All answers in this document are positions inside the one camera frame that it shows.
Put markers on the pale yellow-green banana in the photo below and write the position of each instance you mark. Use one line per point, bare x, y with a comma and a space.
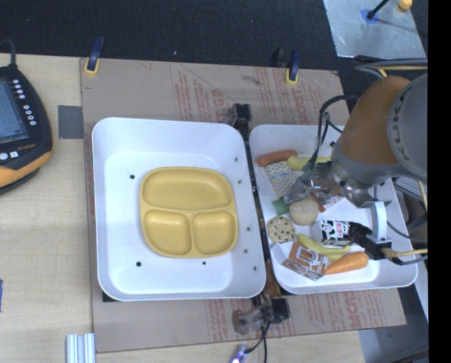
298, 162

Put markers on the yellow divided plate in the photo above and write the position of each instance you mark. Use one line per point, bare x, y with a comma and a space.
187, 212

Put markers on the brown cardboard board red print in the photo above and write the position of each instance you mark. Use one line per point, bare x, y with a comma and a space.
142, 85

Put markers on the red and white packet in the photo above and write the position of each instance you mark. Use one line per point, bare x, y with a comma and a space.
329, 202

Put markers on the beige bread roll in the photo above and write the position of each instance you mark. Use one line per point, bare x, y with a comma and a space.
303, 212

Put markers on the white plastic tray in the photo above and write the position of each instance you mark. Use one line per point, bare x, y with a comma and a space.
361, 282
119, 218

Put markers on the yellow banana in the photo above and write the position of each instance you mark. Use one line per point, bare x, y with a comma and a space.
316, 245

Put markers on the orange carrot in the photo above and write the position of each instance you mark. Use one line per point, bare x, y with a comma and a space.
348, 263

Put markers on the orange and white carton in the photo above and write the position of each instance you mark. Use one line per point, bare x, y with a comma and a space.
304, 261

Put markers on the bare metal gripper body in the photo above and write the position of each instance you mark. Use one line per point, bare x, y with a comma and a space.
325, 178

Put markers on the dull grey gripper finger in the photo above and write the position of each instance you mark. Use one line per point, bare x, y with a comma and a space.
297, 192

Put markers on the black cylinder on white bracket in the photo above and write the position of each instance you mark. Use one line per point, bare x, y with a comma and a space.
368, 240

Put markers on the chocolate chip biscuit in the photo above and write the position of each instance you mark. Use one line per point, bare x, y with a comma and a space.
281, 230

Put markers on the white packet with orange print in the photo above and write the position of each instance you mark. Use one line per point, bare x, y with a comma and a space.
280, 178

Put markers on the orange sausage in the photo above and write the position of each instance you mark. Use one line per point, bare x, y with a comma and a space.
276, 157

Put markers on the cow print milk carton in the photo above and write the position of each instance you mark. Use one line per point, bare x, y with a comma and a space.
334, 230

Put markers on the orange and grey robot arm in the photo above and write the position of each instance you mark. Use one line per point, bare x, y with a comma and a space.
372, 127

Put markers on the thin black and white rod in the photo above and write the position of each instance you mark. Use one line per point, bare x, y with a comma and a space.
256, 195

